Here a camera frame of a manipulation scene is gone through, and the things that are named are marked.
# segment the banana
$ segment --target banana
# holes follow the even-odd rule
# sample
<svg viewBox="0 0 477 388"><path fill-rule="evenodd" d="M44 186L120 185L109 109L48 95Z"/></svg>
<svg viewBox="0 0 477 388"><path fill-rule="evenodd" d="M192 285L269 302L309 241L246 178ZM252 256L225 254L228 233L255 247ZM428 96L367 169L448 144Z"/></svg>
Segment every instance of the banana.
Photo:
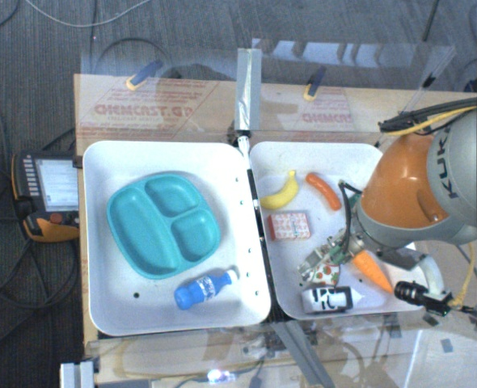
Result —
<svg viewBox="0 0 477 388"><path fill-rule="evenodd" d="M296 181L296 171L289 171L289 178L285 181L281 190L270 196L260 198L260 205L265 209L279 209L287 205L295 196L299 190L298 182Z"/></svg>

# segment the orange carrot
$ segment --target orange carrot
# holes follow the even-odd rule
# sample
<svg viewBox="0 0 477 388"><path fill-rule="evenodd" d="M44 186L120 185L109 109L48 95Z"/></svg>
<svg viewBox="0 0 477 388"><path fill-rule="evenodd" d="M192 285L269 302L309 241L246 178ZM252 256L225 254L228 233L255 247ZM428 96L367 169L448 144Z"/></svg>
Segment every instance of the orange carrot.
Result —
<svg viewBox="0 0 477 388"><path fill-rule="evenodd" d="M316 174L310 173L306 175L305 181L323 194L331 209L337 211L341 208L341 200L325 180L320 179Z"/></svg>
<svg viewBox="0 0 477 388"><path fill-rule="evenodd" d="M353 264L373 283L379 287L386 290L388 293L393 293L393 288L391 287L390 281L387 280L386 275L372 259L371 255L367 250L363 250L360 253L357 253L353 257Z"/></svg>

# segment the dark grey floor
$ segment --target dark grey floor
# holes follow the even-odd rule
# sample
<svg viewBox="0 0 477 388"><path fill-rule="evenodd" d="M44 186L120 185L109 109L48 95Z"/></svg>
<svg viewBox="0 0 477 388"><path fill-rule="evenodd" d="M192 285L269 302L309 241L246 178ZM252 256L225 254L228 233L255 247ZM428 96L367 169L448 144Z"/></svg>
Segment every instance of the dark grey floor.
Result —
<svg viewBox="0 0 477 388"><path fill-rule="evenodd" d="M92 23L95 0L32 1L68 23ZM96 21L140 1L98 0ZM0 0L0 21L16 3ZM183 78L233 79L236 49L254 46L264 51L265 82L304 84L315 67L324 64L329 86L416 89L425 71L455 50L431 89L463 91L477 79L477 0L440 0L424 41L433 4L434 0L153 0L91 29L54 22L19 0L14 16L0 27L0 167L7 171L5 154L40 149L63 133L50 149L73 145L74 134L68 131L74 127L74 74L130 74L151 57L163 57ZM125 38L148 42L123 41L104 52ZM321 54L306 52L294 58L297 47L312 44L322 44L316 46ZM340 48L347 55L338 61ZM383 54L376 65L374 53ZM0 174L0 192L8 185ZM6 191L0 200L0 284L24 252L13 218ZM35 245L2 289L0 387L58 386L59 364L82 359L81 293L79 283L69 278L74 254L68 243ZM75 286L68 293L72 282ZM48 308L15 306L42 304L56 291Z"/></svg>

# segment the pink box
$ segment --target pink box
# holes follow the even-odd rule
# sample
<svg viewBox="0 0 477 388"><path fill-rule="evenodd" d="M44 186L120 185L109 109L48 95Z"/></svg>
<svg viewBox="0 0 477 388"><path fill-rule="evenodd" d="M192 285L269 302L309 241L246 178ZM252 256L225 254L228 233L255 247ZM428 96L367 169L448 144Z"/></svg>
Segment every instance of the pink box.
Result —
<svg viewBox="0 0 477 388"><path fill-rule="evenodd" d="M310 237L305 213L275 213L268 217L272 240L295 240Z"/></svg>

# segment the blue bottle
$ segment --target blue bottle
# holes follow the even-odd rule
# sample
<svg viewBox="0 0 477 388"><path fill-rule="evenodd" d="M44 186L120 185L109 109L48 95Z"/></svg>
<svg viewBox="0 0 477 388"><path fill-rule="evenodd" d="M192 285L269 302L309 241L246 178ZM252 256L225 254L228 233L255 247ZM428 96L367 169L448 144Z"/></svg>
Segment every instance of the blue bottle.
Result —
<svg viewBox="0 0 477 388"><path fill-rule="evenodd" d="M228 270L222 276L202 276L189 285L177 288L174 292L175 303L181 310L189 309L196 303L202 303L217 296L224 286L231 285L237 279L237 273L234 270Z"/></svg>

